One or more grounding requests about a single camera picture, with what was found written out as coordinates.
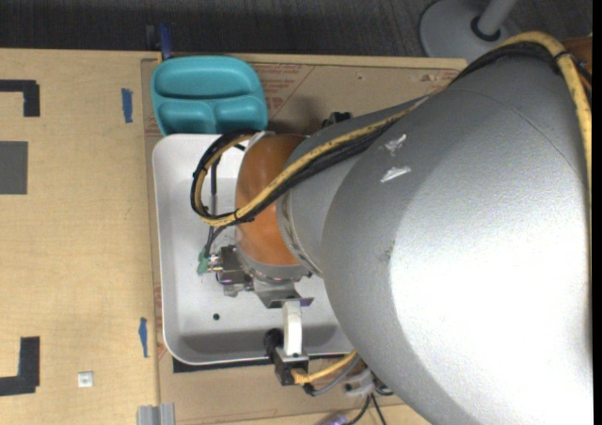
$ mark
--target black tape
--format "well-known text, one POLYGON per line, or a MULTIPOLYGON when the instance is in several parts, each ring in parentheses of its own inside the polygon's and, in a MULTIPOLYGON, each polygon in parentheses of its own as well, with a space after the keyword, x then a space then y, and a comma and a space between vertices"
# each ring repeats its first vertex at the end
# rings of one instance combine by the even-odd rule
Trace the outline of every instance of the black tape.
POLYGON ((40 117, 40 85, 36 81, 0 79, 0 92, 22 92, 24 118, 40 117))
POLYGON ((0 378, 0 397, 36 393, 40 386, 40 337, 21 338, 16 376, 0 378))

